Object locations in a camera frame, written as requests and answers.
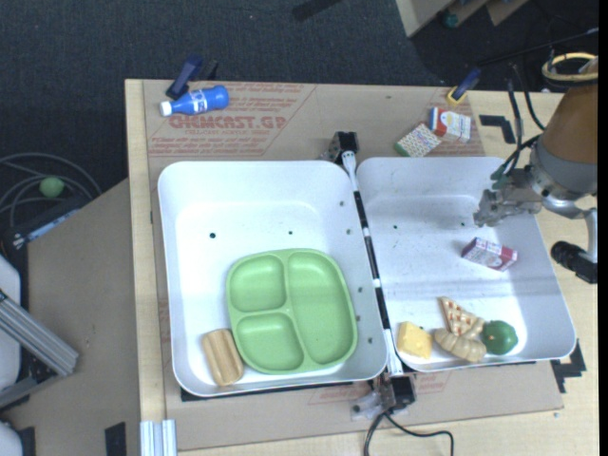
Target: green divided plate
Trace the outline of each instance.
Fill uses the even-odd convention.
[[[237,261],[226,280],[228,313],[245,363],[270,374],[326,369],[357,344],[351,296],[335,261],[311,249]]]

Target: wooden table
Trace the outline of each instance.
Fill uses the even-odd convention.
[[[332,96],[331,100],[335,101],[332,105],[336,110],[340,104],[352,105],[357,100],[364,103],[368,94],[377,96],[384,93],[387,98],[398,96],[401,89],[394,86],[352,85],[319,85],[317,88],[320,91],[328,91],[326,96]],[[142,80],[125,82],[140,410],[143,421],[159,422],[166,419],[167,414],[163,390],[153,227],[150,223],[151,194],[143,90]],[[557,94],[533,95],[536,113],[544,123],[548,122],[560,98],[561,95]],[[527,130],[528,136],[536,134],[535,125],[523,106],[523,96],[518,95],[518,99],[524,118],[524,130]],[[505,92],[469,91],[469,101],[477,123],[480,113],[502,115],[509,120],[512,117]],[[403,104],[403,108],[408,111],[408,104]],[[420,110],[409,112],[420,114]],[[387,117],[370,119],[386,120]],[[486,155],[506,157],[512,151],[512,145],[505,144],[499,129],[480,126],[479,134]],[[593,199],[583,201],[583,205],[587,207],[594,203]],[[582,221],[567,220],[545,211],[538,215],[538,221],[547,248],[560,239],[586,245],[586,229]],[[599,454],[598,289],[597,286],[590,286],[575,278],[571,272],[561,267],[556,268],[556,275],[569,306],[586,363],[586,371],[582,377],[569,378],[566,381],[564,408],[559,411],[458,421],[415,429],[450,430],[454,435],[458,454]],[[196,449],[180,454],[360,454],[364,438],[365,433],[357,431],[250,444],[246,447]],[[412,438],[404,436],[396,429],[378,430],[373,438],[372,451],[377,454],[394,454],[396,451],[407,454],[448,454],[447,441],[441,438]]]

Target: yellow sponge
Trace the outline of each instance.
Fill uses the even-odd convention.
[[[399,326],[397,350],[429,359],[433,347],[433,337],[430,333],[406,321]]]

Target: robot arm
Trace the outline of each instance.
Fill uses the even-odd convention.
[[[509,216],[539,213],[544,207],[569,219],[585,219],[589,232],[587,251],[559,241],[551,249],[551,255],[580,278],[597,283],[598,210],[581,210],[576,205],[577,200],[598,193],[599,59],[584,56],[592,59],[578,74],[565,78],[555,74],[554,64],[581,55],[559,56],[543,67],[545,78],[560,81],[569,88],[542,134],[526,144],[521,143],[521,121],[514,105],[519,125],[518,149],[492,175],[496,182],[492,190],[483,192],[473,218],[478,226],[492,226]],[[524,168],[516,168],[514,164],[524,146],[531,148],[529,162]]]

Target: blue bottle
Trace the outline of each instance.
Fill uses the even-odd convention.
[[[229,103],[228,90],[222,85],[217,85],[211,88],[189,91],[175,102],[162,102],[161,115],[163,117],[168,117],[174,113],[199,115],[211,110],[221,110]]]

